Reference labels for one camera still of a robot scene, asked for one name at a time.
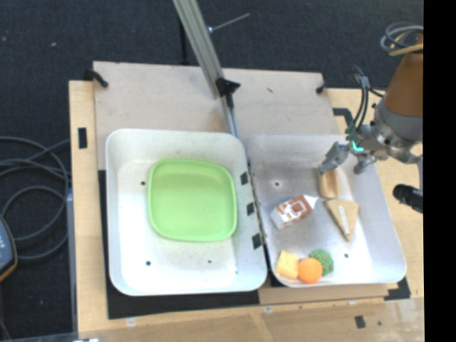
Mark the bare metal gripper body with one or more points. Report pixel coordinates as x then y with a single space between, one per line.
386 146

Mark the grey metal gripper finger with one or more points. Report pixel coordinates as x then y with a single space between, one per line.
333 159
363 163

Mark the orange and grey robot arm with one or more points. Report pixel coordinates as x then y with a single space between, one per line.
404 91

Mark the tan sandwich wedge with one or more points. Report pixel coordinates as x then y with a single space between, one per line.
343 216

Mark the white and orange carton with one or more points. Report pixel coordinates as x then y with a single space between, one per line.
292 210

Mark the white plastic tray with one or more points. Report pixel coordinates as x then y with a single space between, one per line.
132 226
370 248

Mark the green broccoli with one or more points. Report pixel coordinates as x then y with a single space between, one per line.
325 258

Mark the orange fruit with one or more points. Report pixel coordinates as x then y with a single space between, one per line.
310 270

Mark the yellow cheese block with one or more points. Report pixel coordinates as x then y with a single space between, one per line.
288 264

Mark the green plate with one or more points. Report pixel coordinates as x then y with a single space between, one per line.
192 199

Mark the pale flat board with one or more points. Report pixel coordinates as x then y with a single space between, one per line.
160 98

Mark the black cylinder on white bracket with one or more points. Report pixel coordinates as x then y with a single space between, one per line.
409 195

